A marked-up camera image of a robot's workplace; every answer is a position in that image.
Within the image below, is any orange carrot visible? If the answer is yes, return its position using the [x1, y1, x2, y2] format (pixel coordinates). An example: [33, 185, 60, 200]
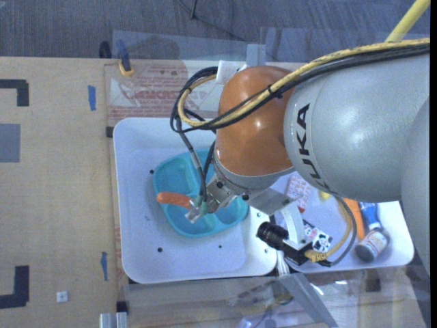
[341, 197, 367, 241]

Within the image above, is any black white red carton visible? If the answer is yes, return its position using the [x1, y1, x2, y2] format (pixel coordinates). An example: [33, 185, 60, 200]
[301, 219, 334, 254]

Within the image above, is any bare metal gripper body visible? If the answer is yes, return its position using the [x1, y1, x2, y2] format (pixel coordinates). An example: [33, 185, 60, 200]
[204, 177, 251, 215]

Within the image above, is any blue bottle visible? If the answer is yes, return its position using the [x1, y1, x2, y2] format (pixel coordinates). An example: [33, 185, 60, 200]
[358, 202, 382, 232]

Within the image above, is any white plastic tray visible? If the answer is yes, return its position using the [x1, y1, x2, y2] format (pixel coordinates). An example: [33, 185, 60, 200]
[112, 115, 279, 285]
[272, 172, 416, 274]

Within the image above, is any red and white packet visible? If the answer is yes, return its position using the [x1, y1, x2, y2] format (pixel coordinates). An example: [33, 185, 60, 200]
[284, 174, 312, 214]

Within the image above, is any blue divided plate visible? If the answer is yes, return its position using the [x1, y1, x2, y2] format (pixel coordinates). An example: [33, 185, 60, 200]
[152, 148, 250, 238]

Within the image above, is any black cylinder on white bracket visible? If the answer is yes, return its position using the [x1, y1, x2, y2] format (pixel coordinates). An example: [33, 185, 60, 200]
[256, 203, 313, 267]

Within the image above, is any white can orange label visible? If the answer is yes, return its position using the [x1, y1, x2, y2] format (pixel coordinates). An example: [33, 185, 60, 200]
[354, 228, 391, 263]

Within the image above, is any orange toy sausage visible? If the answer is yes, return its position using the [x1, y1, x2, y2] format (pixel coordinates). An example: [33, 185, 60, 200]
[156, 191, 193, 209]

